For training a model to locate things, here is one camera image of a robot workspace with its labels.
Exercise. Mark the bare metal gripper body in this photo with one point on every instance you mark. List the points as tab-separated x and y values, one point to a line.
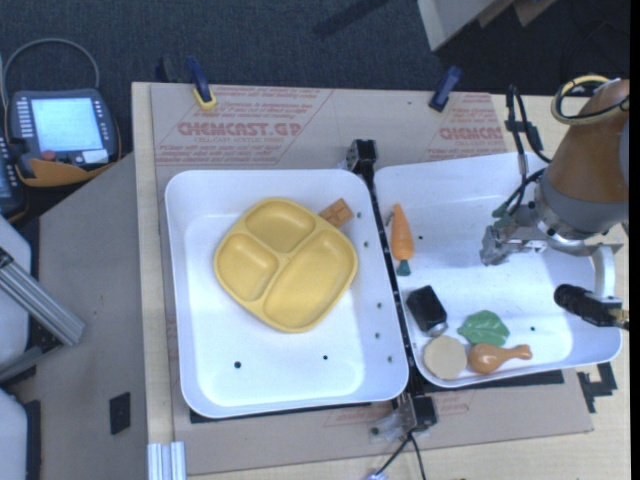
530	230

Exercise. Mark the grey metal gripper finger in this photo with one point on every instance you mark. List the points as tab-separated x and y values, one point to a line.
511	251
491	248

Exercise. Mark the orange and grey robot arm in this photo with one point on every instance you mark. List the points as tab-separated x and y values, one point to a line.
590	153

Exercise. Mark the white plastic tray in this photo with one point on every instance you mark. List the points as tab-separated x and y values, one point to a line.
500	288
280	373

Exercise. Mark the green lettuce leaf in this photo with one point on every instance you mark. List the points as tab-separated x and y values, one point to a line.
484	328

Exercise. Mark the black can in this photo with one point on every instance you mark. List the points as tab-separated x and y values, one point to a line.
426	309

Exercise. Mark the orange carrot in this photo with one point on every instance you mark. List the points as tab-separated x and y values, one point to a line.
401	238

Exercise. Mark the thin black and white rod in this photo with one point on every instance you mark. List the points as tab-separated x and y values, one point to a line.
387	263

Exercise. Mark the orange chicken drumstick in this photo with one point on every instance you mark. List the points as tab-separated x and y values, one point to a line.
492	359

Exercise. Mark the beige round bread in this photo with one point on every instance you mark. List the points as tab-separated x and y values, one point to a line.
445	358

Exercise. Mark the brown biscuit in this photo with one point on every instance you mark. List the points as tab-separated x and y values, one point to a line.
337	213

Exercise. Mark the yellow divided plate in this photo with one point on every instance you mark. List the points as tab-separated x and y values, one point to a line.
285	263

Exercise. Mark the brown cardboard board, red print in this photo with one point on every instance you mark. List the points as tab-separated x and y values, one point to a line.
280	133

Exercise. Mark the black cylinder on white bracket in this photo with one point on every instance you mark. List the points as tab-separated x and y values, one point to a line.
585	303

